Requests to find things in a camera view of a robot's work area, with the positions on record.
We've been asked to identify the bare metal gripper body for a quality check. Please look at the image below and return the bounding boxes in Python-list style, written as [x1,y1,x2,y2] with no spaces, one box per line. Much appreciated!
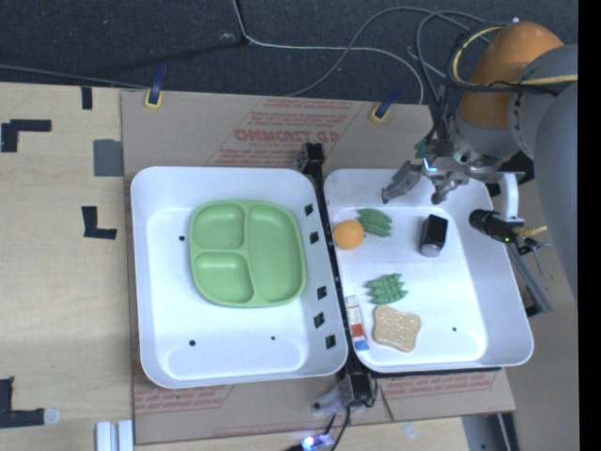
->
[421,138,495,181]

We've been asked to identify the green pea pods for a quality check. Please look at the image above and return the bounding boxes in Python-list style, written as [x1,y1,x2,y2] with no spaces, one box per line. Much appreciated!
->
[365,272,409,305]
[355,207,393,239]

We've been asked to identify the black can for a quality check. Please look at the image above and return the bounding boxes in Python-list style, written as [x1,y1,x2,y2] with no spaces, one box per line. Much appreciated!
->
[418,213,450,257]

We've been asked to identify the orange ball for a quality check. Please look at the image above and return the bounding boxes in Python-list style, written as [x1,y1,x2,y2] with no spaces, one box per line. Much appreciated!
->
[332,219,366,251]

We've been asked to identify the thin black rod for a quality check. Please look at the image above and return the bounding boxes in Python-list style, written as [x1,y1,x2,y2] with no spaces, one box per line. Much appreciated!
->
[313,166,362,375]

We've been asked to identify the white plastic tray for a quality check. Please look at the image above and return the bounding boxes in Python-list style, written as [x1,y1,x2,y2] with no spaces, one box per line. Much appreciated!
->
[130,165,349,390]
[323,167,535,374]

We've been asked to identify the tan square biscuit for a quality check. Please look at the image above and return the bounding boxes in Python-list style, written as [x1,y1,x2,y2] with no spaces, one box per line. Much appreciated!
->
[372,303,423,353]

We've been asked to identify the white red blue carton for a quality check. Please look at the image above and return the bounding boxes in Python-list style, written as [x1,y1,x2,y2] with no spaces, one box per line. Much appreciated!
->
[344,294,371,351]

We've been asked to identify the green divided plate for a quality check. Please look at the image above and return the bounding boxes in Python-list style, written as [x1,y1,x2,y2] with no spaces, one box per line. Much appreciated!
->
[188,199,307,308]

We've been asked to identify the brown cardboard board red print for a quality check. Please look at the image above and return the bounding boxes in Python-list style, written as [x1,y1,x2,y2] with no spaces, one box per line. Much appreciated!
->
[118,88,517,445]

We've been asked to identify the black cylinder on white bracket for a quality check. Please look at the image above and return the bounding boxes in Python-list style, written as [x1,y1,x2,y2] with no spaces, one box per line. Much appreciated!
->
[468,172,526,245]

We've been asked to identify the black block with thin wires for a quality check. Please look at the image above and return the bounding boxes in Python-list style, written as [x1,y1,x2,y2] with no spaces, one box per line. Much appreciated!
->
[338,368,378,409]
[294,142,327,176]

